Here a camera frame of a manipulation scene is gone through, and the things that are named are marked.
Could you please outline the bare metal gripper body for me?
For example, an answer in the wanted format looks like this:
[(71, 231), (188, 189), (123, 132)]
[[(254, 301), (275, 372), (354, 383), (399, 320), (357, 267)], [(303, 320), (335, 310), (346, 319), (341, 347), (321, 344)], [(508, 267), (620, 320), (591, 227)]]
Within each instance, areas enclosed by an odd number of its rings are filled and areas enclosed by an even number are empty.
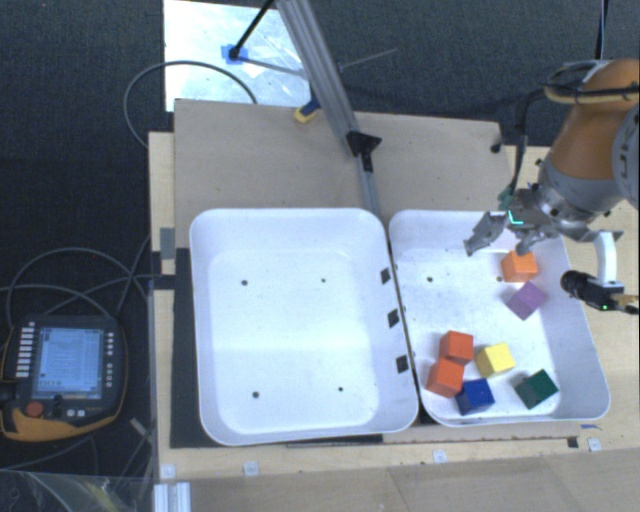
[(591, 242), (596, 237), (589, 226), (595, 214), (577, 208), (551, 186), (517, 189), (506, 213), (508, 228), (520, 242), (542, 242), (559, 236)]

